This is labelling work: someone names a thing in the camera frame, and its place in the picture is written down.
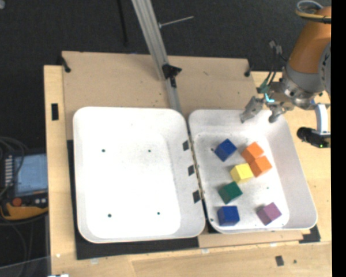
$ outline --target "black floor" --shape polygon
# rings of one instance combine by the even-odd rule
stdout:
[[[62,50],[147,54],[130,0],[121,0],[129,44],[116,0],[5,0],[0,10],[0,136],[45,147],[43,66]],[[248,58],[254,70],[272,65],[270,40],[292,51],[305,24],[300,0],[152,0],[160,23],[194,16],[161,30],[168,55]],[[332,0],[315,0],[331,5]],[[45,222],[18,227],[32,259],[46,255]],[[12,226],[0,227],[0,266],[23,259]]]

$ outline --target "orange cube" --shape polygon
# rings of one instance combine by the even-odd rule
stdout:
[[[242,151],[241,155],[245,161],[250,164],[256,158],[259,158],[263,153],[263,149],[255,141],[247,146],[246,149]]]
[[[265,174],[268,170],[270,170],[272,165],[266,156],[261,156],[250,163],[250,168],[254,176],[258,177],[259,175]]]

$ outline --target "purple cube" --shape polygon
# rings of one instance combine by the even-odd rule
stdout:
[[[282,214],[279,211],[278,207],[274,202],[264,206],[263,208],[257,211],[257,215],[264,225],[267,225],[274,221],[276,218],[279,218]]]
[[[215,149],[214,153],[219,157],[220,160],[224,162],[236,150],[237,147],[233,145],[233,143],[229,139],[226,139]]]

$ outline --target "wooden table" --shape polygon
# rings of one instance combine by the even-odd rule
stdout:
[[[331,276],[330,149],[302,143],[301,126],[315,128],[313,111],[294,109],[285,118],[318,212],[319,242],[300,244],[311,233],[277,231],[198,237],[199,248],[77,260],[66,141],[72,139],[72,115],[78,107],[169,107],[165,86],[157,80],[149,55],[63,52],[71,68],[44,67],[46,139],[53,274],[73,276]],[[178,95],[183,115],[198,108],[243,109],[266,72],[245,77],[246,59],[169,57],[182,68]],[[108,91],[113,85],[113,92]],[[322,96],[319,102],[329,102]],[[281,256],[284,265],[277,265]]]

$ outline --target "wooden block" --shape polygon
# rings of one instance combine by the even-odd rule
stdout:
[[[229,203],[233,199],[242,195],[242,191],[236,182],[231,182],[219,190],[219,195],[224,203]]]
[[[272,202],[257,211],[257,215],[264,225],[270,224],[275,219],[279,218],[282,214],[277,205]]]
[[[254,176],[258,177],[270,170],[272,165],[266,156],[261,156],[250,163],[250,168],[253,171]]]
[[[237,206],[222,206],[217,215],[220,226],[234,226],[240,221]]]
[[[247,182],[250,178],[254,177],[254,174],[248,163],[242,163],[235,165],[231,170],[231,176],[233,180],[239,184],[241,182]]]
[[[242,151],[241,155],[247,163],[251,163],[256,158],[264,154],[264,150],[255,141]]]
[[[219,159],[224,162],[236,150],[237,150],[237,147],[235,145],[233,145],[233,143],[229,139],[226,139],[220,145],[218,145],[218,147],[215,149],[214,152],[219,157]]]

